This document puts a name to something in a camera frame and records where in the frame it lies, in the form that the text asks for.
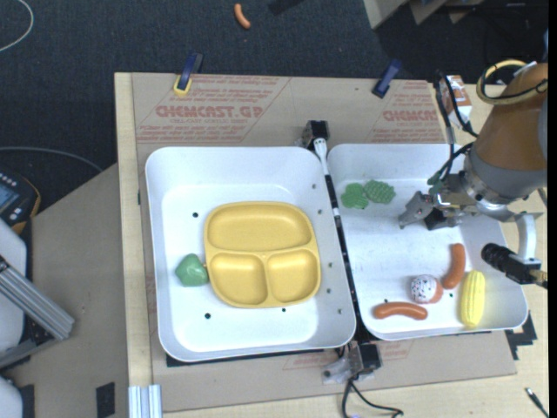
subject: yellow plate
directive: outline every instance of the yellow plate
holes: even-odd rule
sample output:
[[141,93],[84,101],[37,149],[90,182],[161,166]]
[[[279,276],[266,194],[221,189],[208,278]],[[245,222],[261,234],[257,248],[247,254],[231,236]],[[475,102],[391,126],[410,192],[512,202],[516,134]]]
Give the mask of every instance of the yellow plate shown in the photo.
[[209,281],[230,305],[283,307],[310,299],[319,289],[315,233],[294,205],[222,205],[209,214],[204,241]]

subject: dark floor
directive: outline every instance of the dark floor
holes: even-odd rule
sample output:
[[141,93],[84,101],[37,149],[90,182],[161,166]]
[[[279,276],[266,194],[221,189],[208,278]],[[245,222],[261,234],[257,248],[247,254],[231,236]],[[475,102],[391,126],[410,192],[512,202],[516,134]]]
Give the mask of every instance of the dark floor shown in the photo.
[[[116,162],[116,71],[179,73],[196,50],[211,74],[378,78],[396,57],[397,78],[431,81],[440,69],[473,83],[503,58],[541,60],[548,30],[548,0],[487,0],[457,24],[440,11],[420,26],[403,6],[376,30],[362,0],[303,0],[284,11],[276,11],[280,0],[24,1],[32,31],[2,51],[30,14],[0,0],[0,165],[37,186],[43,209],[95,166]],[[249,10],[249,31],[232,18],[236,2]],[[87,162],[6,149],[22,146]]]

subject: yellow corn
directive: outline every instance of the yellow corn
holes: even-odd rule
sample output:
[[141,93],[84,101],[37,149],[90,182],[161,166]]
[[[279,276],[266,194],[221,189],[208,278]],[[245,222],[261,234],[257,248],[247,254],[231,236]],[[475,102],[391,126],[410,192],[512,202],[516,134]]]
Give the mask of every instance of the yellow corn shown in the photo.
[[460,318],[467,327],[476,327],[484,313],[486,277],[473,269],[464,279],[460,299]]

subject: wooden table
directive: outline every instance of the wooden table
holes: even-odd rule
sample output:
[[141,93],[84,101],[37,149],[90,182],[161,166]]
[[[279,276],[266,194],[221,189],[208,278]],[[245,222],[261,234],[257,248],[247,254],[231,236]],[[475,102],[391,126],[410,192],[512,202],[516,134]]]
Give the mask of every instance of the wooden table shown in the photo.
[[[480,130],[490,106],[475,97],[472,86],[468,92],[473,101],[472,123]],[[118,167],[122,220],[122,242],[124,263],[125,311],[127,329],[128,375],[131,386],[145,387],[153,383],[151,366],[151,344],[148,328],[147,301],[145,297],[144,254],[141,212],[138,205],[138,162],[135,144],[135,124],[132,77],[130,73],[115,76],[117,109]],[[465,144],[469,138],[462,140]],[[540,198],[533,194],[527,201],[513,206],[515,210],[546,212]],[[515,225],[503,225],[507,244],[518,248]],[[538,246],[536,257],[547,270],[547,212],[537,220]],[[541,416],[528,398],[525,388],[531,388],[548,408],[548,317],[547,291],[537,286],[525,286],[524,292],[537,333],[532,346],[519,348],[516,361],[518,373],[512,376],[481,379],[477,381],[443,382],[408,388],[390,388],[369,393],[370,401],[394,406],[404,410],[406,416]],[[379,416],[380,412],[370,409],[353,394],[348,401],[351,414]],[[167,413],[164,416],[178,417],[338,417],[340,395],[329,394],[292,399],[268,401],[222,408],[206,408]]]

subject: orange sausage on floor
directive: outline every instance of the orange sausage on floor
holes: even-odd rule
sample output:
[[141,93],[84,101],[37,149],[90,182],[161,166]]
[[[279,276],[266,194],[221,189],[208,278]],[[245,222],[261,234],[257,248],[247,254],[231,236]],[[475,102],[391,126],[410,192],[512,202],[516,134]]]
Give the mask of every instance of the orange sausage on floor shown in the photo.
[[234,5],[234,16],[236,16],[236,20],[238,20],[238,23],[241,24],[244,29],[250,29],[252,23],[245,18],[244,12],[242,12],[242,5],[240,3],[236,3]]
[[373,309],[375,319],[384,319],[385,317],[394,316],[395,314],[411,317],[415,320],[424,320],[427,318],[427,310],[420,305],[410,302],[387,302],[377,305]]
[[451,267],[442,281],[445,289],[455,288],[464,277],[466,268],[466,250],[462,243],[454,243],[451,245]]

